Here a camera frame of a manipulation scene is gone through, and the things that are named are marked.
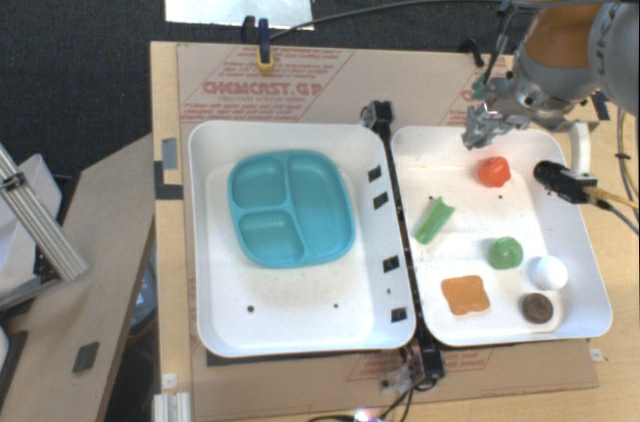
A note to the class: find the blue divided plate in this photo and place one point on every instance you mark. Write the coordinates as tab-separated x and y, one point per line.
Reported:
292	207

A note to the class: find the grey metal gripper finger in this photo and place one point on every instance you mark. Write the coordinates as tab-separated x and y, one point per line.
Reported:
470	135
487	135

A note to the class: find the green toy celery stick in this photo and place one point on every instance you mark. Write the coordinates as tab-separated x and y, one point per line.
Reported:
433	220

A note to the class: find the red toy tomato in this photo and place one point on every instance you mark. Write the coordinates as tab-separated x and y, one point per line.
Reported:
493	171

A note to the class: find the white plastic tray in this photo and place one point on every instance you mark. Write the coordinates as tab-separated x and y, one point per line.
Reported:
465	235
300	310

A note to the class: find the white toy egg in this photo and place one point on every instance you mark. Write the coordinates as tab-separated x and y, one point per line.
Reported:
548	272

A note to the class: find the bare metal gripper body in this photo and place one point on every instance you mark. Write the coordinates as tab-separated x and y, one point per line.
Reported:
505	107

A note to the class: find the green toy apple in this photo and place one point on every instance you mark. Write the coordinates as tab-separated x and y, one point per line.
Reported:
505	253

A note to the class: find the brown cardboard board red print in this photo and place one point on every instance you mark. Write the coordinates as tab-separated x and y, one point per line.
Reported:
320	80

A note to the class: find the black cylinder on white bracket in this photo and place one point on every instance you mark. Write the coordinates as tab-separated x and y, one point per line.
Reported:
567	177

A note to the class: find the brown toy doughnut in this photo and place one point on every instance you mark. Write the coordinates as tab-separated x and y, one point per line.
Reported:
537	307

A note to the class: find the orange toy biscuit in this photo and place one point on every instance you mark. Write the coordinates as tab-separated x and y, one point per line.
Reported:
465	295

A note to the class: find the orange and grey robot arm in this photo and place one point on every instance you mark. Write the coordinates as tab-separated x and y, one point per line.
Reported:
570	35

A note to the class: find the thin black rod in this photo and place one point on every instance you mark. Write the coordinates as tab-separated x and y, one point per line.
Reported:
404	235

